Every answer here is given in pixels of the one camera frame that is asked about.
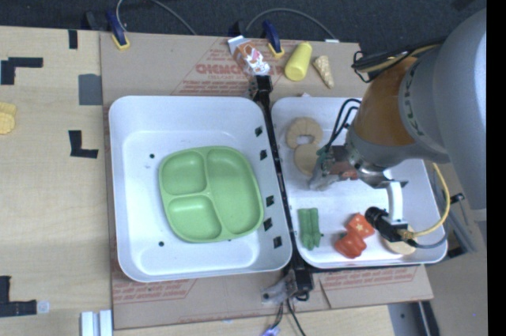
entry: yellow cable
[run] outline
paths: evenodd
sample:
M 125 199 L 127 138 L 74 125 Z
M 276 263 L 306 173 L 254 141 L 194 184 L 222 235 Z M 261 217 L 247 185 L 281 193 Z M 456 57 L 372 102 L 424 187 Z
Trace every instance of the yellow cable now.
M 438 220 L 438 222 L 436 222 L 433 226 L 431 226 L 430 228 L 427 228 L 424 231 L 411 232 L 411 231 L 408 231 L 407 229 L 401 229 L 401 230 L 399 230 L 398 233 L 399 233 L 399 235 L 402 236 L 402 238 L 404 240 L 415 239 L 415 238 L 417 238 L 419 236 L 427 235 L 427 234 L 429 234 L 431 232 L 434 232 L 436 229 L 438 229 L 446 221 L 446 218 L 448 217 L 448 214 L 450 213 L 451 199 L 450 199 L 450 191 L 448 190 L 448 185 L 446 184 L 446 181 L 444 180 L 444 177 L 441 174 L 440 168 L 437 166 L 437 164 L 432 163 L 432 166 L 434 167 L 434 171 L 436 172 L 436 174 L 439 177 L 439 180 L 441 182 L 441 185 L 443 186 L 444 197 L 446 199 L 446 208 L 444 210 L 443 215 Z

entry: cardboard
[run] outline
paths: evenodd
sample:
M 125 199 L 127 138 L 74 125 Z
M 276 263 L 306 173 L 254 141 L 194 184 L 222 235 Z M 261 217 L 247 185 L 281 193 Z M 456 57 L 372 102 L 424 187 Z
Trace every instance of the cardboard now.
M 115 329 L 152 327 L 258 315 L 274 315 L 277 306 L 262 303 L 261 291 L 282 278 L 281 271 L 143 284 L 119 268 L 115 251 L 114 199 L 108 137 L 108 109 L 127 95 L 251 96 L 255 87 L 232 57 L 228 39 L 210 36 L 129 35 L 130 48 L 119 51 L 111 34 L 100 34 L 104 139 L 111 243 L 112 306 Z M 329 58 L 334 87 L 315 67 L 303 81 L 290 81 L 283 66 L 300 41 L 282 40 L 285 56 L 276 59 L 266 40 L 251 40 L 270 65 L 275 102 L 284 96 L 362 96 L 366 85 L 350 68 L 355 43 L 311 42 L 312 60 Z M 344 270 L 314 275 L 309 301 L 296 311 L 318 311 L 432 298 L 423 266 Z

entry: table surface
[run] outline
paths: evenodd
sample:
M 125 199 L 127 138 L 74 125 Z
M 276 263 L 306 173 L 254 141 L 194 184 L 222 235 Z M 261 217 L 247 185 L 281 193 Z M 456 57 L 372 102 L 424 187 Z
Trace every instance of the table surface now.
M 16 104 L 17 126 L 0 136 L 0 275 L 12 276 L 10 300 L 46 300 L 47 314 L 0 319 L 0 334 L 79 334 L 83 311 L 111 309 L 108 208 L 101 106 L 80 106 L 78 76 L 100 74 L 99 33 L 0 27 L 0 59 L 42 57 L 43 71 L 17 68 L 0 101 Z M 83 131 L 83 149 L 98 158 L 70 157 L 69 130 Z M 298 313 L 307 334 L 393 335 L 387 306 Z M 118 335 L 262 334 L 274 317 L 234 319 Z M 289 315 L 283 335 L 299 334 Z

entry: green plate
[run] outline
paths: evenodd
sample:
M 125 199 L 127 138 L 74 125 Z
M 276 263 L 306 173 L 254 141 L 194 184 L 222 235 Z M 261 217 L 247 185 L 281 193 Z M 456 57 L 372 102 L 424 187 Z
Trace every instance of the green plate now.
M 173 153 L 162 160 L 158 176 L 168 223 L 183 240 L 230 240 L 262 223 L 255 173 L 233 148 L 206 146 Z

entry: yellow sponge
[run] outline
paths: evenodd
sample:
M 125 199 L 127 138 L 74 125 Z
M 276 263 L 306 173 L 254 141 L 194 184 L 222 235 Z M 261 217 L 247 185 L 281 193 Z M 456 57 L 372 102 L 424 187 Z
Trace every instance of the yellow sponge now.
M 16 121 L 16 106 L 14 104 L 0 102 L 0 134 L 8 134 L 14 129 Z

